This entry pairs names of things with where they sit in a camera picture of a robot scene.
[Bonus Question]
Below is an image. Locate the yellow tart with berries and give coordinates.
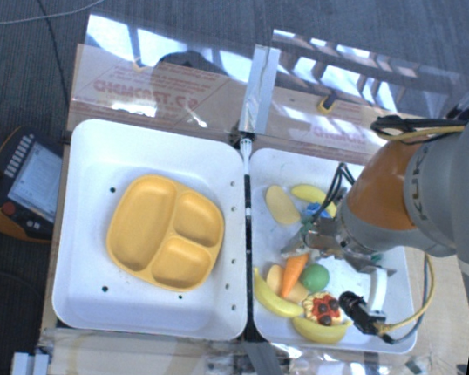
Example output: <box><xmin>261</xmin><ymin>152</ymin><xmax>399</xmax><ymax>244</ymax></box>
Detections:
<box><xmin>298</xmin><ymin>288</ymin><xmax>349</xmax><ymax>330</ymax></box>

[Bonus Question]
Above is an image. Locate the yellow divided plate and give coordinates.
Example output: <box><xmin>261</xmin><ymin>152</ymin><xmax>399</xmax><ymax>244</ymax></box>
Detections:
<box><xmin>99</xmin><ymin>168</ymin><xmax>233</xmax><ymax>299</ymax></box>

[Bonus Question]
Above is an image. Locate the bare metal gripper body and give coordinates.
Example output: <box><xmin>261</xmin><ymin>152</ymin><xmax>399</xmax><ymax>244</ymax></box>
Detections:
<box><xmin>299</xmin><ymin>214</ymin><xmax>404</xmax><ymax>279</ymax></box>

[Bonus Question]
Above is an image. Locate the pale yellow oval slice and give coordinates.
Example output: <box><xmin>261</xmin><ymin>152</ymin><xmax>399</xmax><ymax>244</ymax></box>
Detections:
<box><xmin>260</xmin><ymin>183</ymin><xmax>307</xmax><ymax>229</ymax></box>

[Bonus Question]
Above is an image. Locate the black cylinder on white bracket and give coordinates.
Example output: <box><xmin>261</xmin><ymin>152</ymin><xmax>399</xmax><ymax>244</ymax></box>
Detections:
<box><xmin>333</xmin><ymin>261</ymin><xmax>396</xmax><ymax>338</ymax></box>

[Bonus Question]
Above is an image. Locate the white plastic tray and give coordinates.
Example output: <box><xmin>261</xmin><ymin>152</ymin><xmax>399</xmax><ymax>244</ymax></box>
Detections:
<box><xmin>221</xmin><ymin>144</ymin><xmax>444</xmax><ymax>367</ymax></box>
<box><xmin>41</xmin><ymin>114</ymin><xmax>276</xmax><ymax>356</ymax></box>

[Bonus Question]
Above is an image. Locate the orange carrot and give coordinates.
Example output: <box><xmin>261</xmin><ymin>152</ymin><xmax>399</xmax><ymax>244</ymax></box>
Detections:
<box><xmin>279</xmin><ymin>249</ymin><xmax>310</xmax><ymax>303</ymax></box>

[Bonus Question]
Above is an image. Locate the green ball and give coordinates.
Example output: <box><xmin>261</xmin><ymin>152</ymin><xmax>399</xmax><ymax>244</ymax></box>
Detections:
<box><xmin>297</xmin><ymin>261</ymin><xmax>333</xmax><ymax>297</ymax></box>

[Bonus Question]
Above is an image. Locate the blue toy piece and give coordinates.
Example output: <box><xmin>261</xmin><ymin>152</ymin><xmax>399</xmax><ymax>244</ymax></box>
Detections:
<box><xmin>302</xmin><ymin>200</ymin><xmax>334</xmax><ymax>226</ymax></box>

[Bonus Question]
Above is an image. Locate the pale orange bread piece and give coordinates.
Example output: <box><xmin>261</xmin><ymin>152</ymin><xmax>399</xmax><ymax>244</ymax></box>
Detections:
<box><xmin>262</xmin><ymin>262</ymin><xmax>315</xmax><ymax>306</ymax></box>

